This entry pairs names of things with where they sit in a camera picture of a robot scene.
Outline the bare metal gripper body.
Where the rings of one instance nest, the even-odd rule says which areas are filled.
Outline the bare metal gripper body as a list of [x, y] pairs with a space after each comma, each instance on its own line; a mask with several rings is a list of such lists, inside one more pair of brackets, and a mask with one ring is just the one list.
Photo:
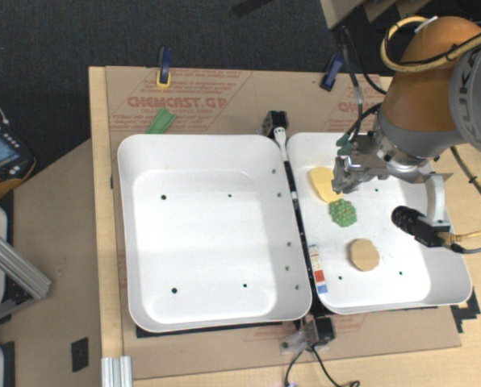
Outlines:
[[362, 183], [373, 178], [386, 180], [389, 176], [418, 183], [423, 182], [431, 171], [426, 159], [408, 155], [377, 131], [358, 135], [355, 140], [344, 134], [336, 146], [338, 150], [333, 170], [361, 172]]

